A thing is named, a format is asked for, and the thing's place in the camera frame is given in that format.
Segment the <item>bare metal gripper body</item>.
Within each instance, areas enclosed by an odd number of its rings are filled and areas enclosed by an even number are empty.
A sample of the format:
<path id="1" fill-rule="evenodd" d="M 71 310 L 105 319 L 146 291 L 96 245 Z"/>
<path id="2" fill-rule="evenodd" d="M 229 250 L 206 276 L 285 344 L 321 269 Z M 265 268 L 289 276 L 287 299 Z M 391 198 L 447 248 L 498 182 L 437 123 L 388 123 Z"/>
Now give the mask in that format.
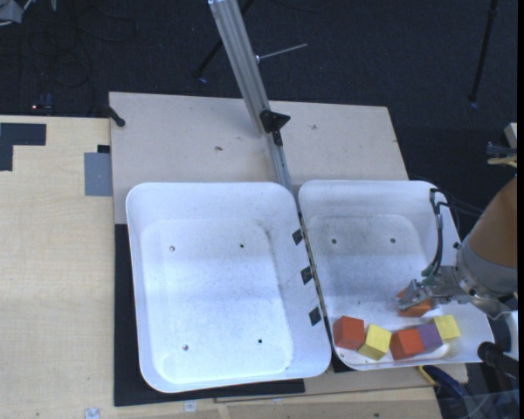
<path id="1" fill-rule="evenodd" d="M 498 264 L 441 265 L 422 272 L 422 285 L 441 303 L 469 303 L 492 319 L 514 310 L 514 269 Z"/>

